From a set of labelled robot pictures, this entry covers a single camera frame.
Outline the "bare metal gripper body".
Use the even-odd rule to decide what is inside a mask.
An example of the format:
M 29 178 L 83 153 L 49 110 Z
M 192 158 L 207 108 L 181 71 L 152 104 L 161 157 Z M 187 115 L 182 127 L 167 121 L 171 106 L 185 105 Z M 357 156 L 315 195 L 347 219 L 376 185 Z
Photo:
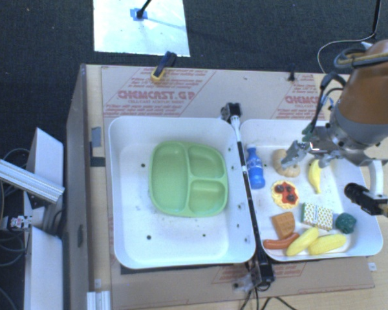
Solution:
M 376 143 L 374 125 L 309 125 L 309 153 L 337 152 L 338 159 L 346 159 L 355 166 L 367 166 L 373 159 L 365 151 Z

